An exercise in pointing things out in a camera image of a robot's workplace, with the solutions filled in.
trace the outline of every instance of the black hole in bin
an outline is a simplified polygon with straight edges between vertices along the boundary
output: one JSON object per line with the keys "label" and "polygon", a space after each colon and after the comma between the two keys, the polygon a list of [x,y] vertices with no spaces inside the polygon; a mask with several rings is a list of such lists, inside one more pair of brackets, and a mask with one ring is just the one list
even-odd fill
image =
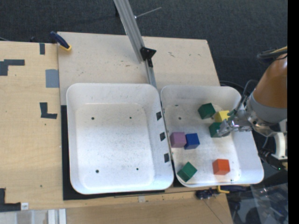
{"label": "black hole in bin", "polygon": [[164,154],[164,162],[168,162],[169,160],[169,154]]}
{"label": "black hole in bin", "polygon": [[160,133],[160,140],[163,141],[165,139],[165,133]]}
{"label": "black hole in bin", "polygon": [[157,120],[159,120],[159,119],[162,118],[162,114],[161,114],[161,112],[156,113],[156,115],[157,115]]}

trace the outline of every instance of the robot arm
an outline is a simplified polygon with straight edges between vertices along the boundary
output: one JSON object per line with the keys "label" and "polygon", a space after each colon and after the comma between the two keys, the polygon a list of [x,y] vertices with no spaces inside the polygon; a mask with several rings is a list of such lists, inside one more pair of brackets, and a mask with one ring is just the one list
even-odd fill
{"label": "robot arm", "polygon": [[223,120],[217,132],[227,136],[230,132],[253,129],[265,137],[274,137],[275,153],[260,150],[259,154],[267,162],[277,161],[273,166],[281,169],[279,164],[287,160],[287,131],[276,132],[271,127],[287,119],[287,47],[261,53],[258,59],[271,64],[253,92],[249,96],[243,93],[238,106],[228,113],[229,118]]}

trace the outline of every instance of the black clamp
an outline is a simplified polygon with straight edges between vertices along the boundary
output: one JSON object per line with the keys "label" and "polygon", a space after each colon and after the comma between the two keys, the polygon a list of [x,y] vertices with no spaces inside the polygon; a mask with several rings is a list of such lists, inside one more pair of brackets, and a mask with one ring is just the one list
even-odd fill
{"label": "black clamp", "polygon": [[143,58],[143,60],[147,60],[149,63],[149,67],[153,67],[153,62],[151,61],[151,58],[154,56],[154,54],[157,52],[156,50],[150,49],[150,48],[146,48],[146,47],[142,47],[140,49],[141,52],[141,56]]}

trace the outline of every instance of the white tray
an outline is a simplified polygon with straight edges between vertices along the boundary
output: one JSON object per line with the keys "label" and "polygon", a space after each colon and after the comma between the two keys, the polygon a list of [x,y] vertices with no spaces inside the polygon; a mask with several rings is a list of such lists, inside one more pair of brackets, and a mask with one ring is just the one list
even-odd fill
{"label": "white tray", "polygon": [[[172,132],[197,133],[200,145],[196,149],[171,148],[176,173],[189,161],[198,171],[186,187],[231,184],[254,184],[263,179],[263,167],[258,157],[252,132],[232,132],[227,137],[211,138],[212,118],[201,119],[198,108],[212,103],[216,111],[232,110],[241,98],[231,87],[169,85],[161,90],[168,136]],[[228,159],[230,172],[214,175],[212,162]]]}
{"label": "white tray", "polygon": [[73,84],[66,99],[70,178],[77,192],[163,190],[172,184],[164,120],[157,118],[162,111],[156,88]]}

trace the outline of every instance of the wooden table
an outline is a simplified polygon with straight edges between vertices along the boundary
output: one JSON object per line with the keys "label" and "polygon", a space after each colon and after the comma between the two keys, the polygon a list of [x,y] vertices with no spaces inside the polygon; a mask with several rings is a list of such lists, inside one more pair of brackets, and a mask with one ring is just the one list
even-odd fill
{"label": "wooden table", "polygon": [[[60,105],[65,105],[66,89],[76,82],[147,83],[147,77],[127,36],[59,34],[72,45],[70,52],[47,43],[41,55],[38,43],[0,42],[0,61],[25,60],[24,66],[9,65],[7,76],[0,76],[0,188],[6,188],[6,203],[28,203],[31,210],[67,208],[71,218],[100,206],[108,215],[123,204],[126,212],[129,207],[154,211],[194,202],[205,207],[205,214],[210,210],[218,221],[232,223],[224,194],[196,199],[194,191],[206,188],[170,187],[155,195],[63,200]],[[206,40],[143,40],[157,50],[152,60],[159,91],[168,84],[219,85]],[[46,70],[59,70],[60,88],[46,87]],[[48,104],[48,113],[57,114],[56,119],[41,118],[41,102]]]}

